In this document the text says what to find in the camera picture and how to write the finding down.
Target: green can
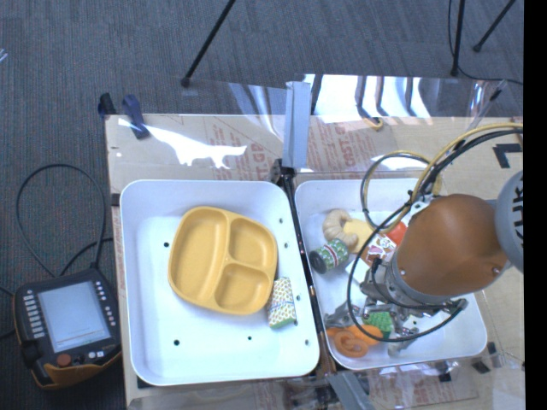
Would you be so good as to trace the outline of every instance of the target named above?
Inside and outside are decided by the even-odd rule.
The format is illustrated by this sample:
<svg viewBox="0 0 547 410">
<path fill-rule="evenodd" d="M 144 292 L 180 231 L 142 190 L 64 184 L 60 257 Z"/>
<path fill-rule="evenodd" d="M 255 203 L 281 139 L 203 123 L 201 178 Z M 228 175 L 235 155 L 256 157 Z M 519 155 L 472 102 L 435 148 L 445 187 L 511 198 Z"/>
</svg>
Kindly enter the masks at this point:
<svg viewBox="0 0 547 410">
<path fill-rule="evenodd" d="M 326 273 L 334 267 L 348 262 L 350 252 L 345 243 L 334 238 L 316 250 L 309 253 L 309 263 L 318 273 Z"/>
</svg>

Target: toy food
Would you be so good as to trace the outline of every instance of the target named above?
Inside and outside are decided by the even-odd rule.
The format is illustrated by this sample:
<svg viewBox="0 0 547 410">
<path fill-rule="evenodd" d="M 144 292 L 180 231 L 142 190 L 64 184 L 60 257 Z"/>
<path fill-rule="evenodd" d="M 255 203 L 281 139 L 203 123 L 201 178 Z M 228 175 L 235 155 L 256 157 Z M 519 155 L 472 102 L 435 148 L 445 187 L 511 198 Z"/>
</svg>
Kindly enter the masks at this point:
<svg viewBox="0 0 547 410">
<path fill-rule="evenodd" d="M 334 345 L 340 354 L 346 357 L 363 357 L 368 352 L 364 340 L 356 338 L 351 331 L 341 330 L 334 335 Z"/>
<path fill-rule="evenodd" d="M 361 328 L 365 330 L 368 334 L 372 334 L 373 336 L 380 338 L 384 336 L 382 330 L 376 325 L 361 325 Z M 368 346 L 374 346 L 380 343 L 380 340 L 376 340 L 373 337 L 367 336 L 364 332 L 357 328 L 357 325 L 347 326 L 344 329 L 353 334 L 355 338 L 360 338 L 361 340 L 364 340 Z"/>
<path fill-rule="evenodd" d="M 347 221 L 352 220 L 350 214 L 344 209 L 334 209 L 326 215 L 323 221 L 323 235 L 327 241 L 331 241 L 334 238 L 342 240 L 348 249 L 353 249 L 359 237 L 354 232 L 345 232 L 344 224 Z"/>
<path fill-rule="evenodd" d="M 270 328 L 281 328 L 296 322 L 297 310 L 294 307 L 290 279 L 283 277 L 273 282 L 273 289 L 266 303 L 266 310 L 268 311 Z"/>
<path fill-rule="evenodd" d="M 372 266 L 375 258 L 386 260 L 396 247 L 397 245 L 385 234 L 376 234 L 361 254 L 361 258 L 369 266 Z"/>
<path fill-rule="evenodd" d="M 362 245 L 368 240 L 370 235 L 373 233 L 373 228 L 371 228 L 366 221 L 359 220 L 359 219 L 347 220 L 344 223 L 344 227 L 342 229 L 347 235 L 352 235 L 352 234 L 357 235 L 357 241 L 355 245 L 353 246 L 353 248 L 348 248 L 350 249 L 350 252 L 353 254 L 359 253 L 359 250 L 361 249 Z"/>
<path fill-rule="evenodd" d="M 363 324 L 378 327 L 384 338 L 388 338 L 393 330 L 390 314 L 386 311 L 370 313 L 368 319 L 363 320 Z"/>
<path fill-rule="evenodd" d="M 348 263 L 348 247 L 339 238 L 334 238 L 309 253 L 309 264 L 318 272 L 325 273 L 334 267 Z"/>
</svg>

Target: tripod leg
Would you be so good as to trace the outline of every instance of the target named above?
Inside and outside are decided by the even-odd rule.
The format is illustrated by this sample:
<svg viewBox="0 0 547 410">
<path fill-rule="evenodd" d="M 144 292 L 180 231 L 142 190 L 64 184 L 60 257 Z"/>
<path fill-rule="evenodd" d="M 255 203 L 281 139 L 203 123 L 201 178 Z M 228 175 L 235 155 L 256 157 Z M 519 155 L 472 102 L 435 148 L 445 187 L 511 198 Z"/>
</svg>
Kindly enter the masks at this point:
<svg viewBox="0 0 547 410">
<path fill-rule="evenodd" d="M 462 41 L 462 25 L 463 25 L 463 11 L 465 9 L 465 0 L 460 0 L 460 10 L 458 12 L 458 25 L 456 28 L 456 45 L 454 47 L 454 61 L 452 62 L 452 69 L 450 75 L 457 76 L 458 74 L 458 61 L 460 59 L 460 42 Z"/>
<path fill-rule="evenodd" d="M 485 33 L 485 36 L 482 37 L 482 39 L 473 47 L 473 50 L 480 51 L 482 49 L 482 44 L 485 43 L 485 41 L 490 37 L 490 34 L 494 32 L 494 29 L 499 24 L 499 22 L 502 20 L 502 18 L 507 14 L 507 11 L 513 6 L 513 3 L 515 0 L 509 0 L 509 2 L 505 5 L 505 8 L 503 8 L 502 12 L 497 16 L 497 18 L 494 20 L 492 25 L 490 26 L 490 29 L 488 29 L 488 32 Z"/>
<path fill-rule="evenodd" d="M 234 3 L 236 3 L 236 0 L 229 0 L 229 1 L 228 1 L 228 3 L 226 4 L 226 7 L 225 7 L 224 10 L 222 11 L 221 16 L 220 16 L 219 19 L 216 21 L 215 26 L 213 27 L 213 30 L 211 31 L 211 33 L 209 34 L 209 36 L 208 36 L 207 39 L 205 40 L 205 43 L 203 43 L 202 48 L 199 50 L 199 53 L 197 54 L 196 59 L 195 59 L 194 62 L 191 64 L 190 69 L 189 69 L 188 72 L 186 73 L 186 76 L 180 81 L 180 84 L 181 84 L 182 86 L 184 86 L 185 88 L 187 88 L 188 85 L 190 84 L 190 78 L 191 78 L 191 76 L 192 76 L 192 75 L 194 74 L 194 72 L 196 71 L 196 68 L 197 68 L 197 66 L 199 65 L 199 62 L 202 60 L 203 55 L 205 55 L 205 52 L 206 52 L 207 49 L 209 48 L 210 44 L 213 42 L 213 38 L 215 38 L 216 33 L 217 33 L 217 32 L 219 31 L 219 29 L 221 28 L 222 23 L 224 22 L 224 19 L 225 19 L 225 18 L 227 17 L 227 15 L 229 14 L 230 9 L 232 8 L 232 6 L 233 6 Z"/>
</svg>

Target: yellow cable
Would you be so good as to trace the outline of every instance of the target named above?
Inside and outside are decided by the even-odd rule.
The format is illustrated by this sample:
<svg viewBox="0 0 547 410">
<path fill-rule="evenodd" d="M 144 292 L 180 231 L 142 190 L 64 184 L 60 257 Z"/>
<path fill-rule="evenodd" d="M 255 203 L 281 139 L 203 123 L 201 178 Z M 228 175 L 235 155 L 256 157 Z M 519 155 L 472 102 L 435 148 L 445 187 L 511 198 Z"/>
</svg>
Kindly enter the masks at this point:
<svg viewBox="0 0 547 410">
<path fill-rule="evenodd" d="M 370 182 L 370 179 L 372 178 L 372 174 L 376 170 L 376 168 L 379 166 L 379 164 L 381 164 L 381 162 L 386 160 L 387 158 L 392 158 L 392 157 L 400 156 L 400 155 L 411 155 L 411 156 L 422 159 L 424 162 L 426 161 L 428 162 L 427 166 L 424 168 L 422 174 L 418 178 L 418 181 L 416 182 L 416 186 L 414 190 L 412 191 L 412 195 L 409 199 L 409 203 L 410 205 L 412 205 L 415 202 L 418 196 L 418 192 L 421 186 L 424 184 L 430 171 L 433 169 L 433 167 L 435 166 L 438 160 L 440 160 L 443 156 L 446 156 L 446 154 L 449 152 L 451 148 L 453 148 L 454 146 L 456 146 L 457 144 L 459 144 L 461 141 L 465 140 L 466 138 L 470 137 L 471 135 L 474 135 L 475 133 L 490 131 L 492 129 L 500 129 L 500 128 L 524 129 L 524 126 L 522 123 L 492 123 L 490 125 L 476 127 L 470 131 L 464 132 L 458 138 L 455 138 L 451 142 L 446 144 L 430 161 L 427 161 L 427 158 L 425 158 L 424 156 L 421 156 L 419 154 L 416 154 L 414 152 L 409 152 L 406 150 L 394 150 L 385 155 L 382 155 L 377 161 L 374 162 L 374 164 L 367 171 L 368 178 L 365 180 L 365 184 L 363 185 L 363 190 L 362 190 L 363 202 L 365 203 L 365 208 L 366 208 L 366 202 L 367 202 L 368 183 Z M 437 176 L 437 178 L 435 179 L 435 183 L 433 184 L 433 190 L 435 193 L 439 193 L 440 185 L 441 185 L 441 181 L 440 181 L 440 175 L 439 175 Z M 401 221 L 401 219 L 407 214 L 407 212 L 410 211 L 410 205 L 404 208 L 403 211 L 386 228 L 380 230 L 379 232 L 385 233 L 385 232 L 391 231 Z"/>
</svg>

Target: yellow plate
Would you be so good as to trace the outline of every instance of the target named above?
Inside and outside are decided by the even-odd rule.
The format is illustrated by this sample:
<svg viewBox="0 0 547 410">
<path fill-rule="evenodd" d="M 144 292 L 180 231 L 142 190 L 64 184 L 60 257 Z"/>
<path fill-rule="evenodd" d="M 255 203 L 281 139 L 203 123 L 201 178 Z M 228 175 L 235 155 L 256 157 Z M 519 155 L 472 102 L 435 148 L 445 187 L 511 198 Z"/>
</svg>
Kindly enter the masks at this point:
<svg viewBox="0 0 547 410">
<path fill-rule="evenodd" d="M 270 296 L 277 259 L 275 237 L 264 225 L 225 209 L 195 207 L 175 233 L 168 279 L 188 302 L 251 314 Z"/>
</svg>

